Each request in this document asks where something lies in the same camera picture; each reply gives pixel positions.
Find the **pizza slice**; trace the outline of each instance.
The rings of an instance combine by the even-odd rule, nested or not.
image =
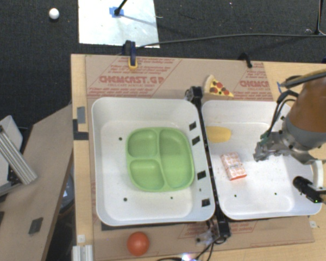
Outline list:
[[[206,79],[204,84],[204,93],[209,93],[216,96],[234,97],[234,95],[227,90],[223,84],[215,79],[212,74]]]

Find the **white ball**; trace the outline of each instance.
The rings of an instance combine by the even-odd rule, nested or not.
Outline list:
[[[53,20],[56,20],[59,18],[59,10],[57,10],[56,8],[52,8],[51,10],[49,10],[49,17]]]

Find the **small box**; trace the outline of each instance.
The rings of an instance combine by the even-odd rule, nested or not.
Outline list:
[[[221,161],[231,181],[246,177],[246,171],[237,152],[221,155]]]

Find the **orange ball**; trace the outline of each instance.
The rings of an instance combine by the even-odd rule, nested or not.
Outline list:
[[[145,254],[150,246],[150,241],[142,232],[135,232],[129,236],[127,240],[127,248],[134,256],[141,256]]]

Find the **dark floor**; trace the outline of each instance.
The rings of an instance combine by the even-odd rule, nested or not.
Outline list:
[[[160,41],[240,33],[305,35],[319,0],[154,0]],[[57,23],[48,18],[56,7]],[[326,0],[321,30],[326,33]],[[0,0],[0,119],[28,127],[71,99],[70,54],[117,54],[119,47],[78,43],[78,0]],[[162,45],[138,55],[319,63],[326,38],[249,36]]]

